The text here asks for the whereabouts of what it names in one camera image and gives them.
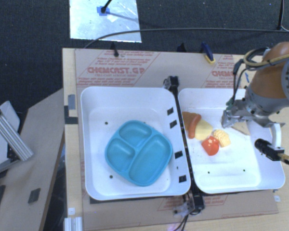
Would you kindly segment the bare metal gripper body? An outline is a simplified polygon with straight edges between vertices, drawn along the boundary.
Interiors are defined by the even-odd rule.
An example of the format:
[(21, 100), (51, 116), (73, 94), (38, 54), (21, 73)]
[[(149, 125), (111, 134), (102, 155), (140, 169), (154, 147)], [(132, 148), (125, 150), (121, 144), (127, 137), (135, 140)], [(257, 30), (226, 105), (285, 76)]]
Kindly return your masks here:
[(233, 100), (227, 102), (227, 122), (235, 123), (249, 120), (253, 117), (253, 104), (248, 99)]

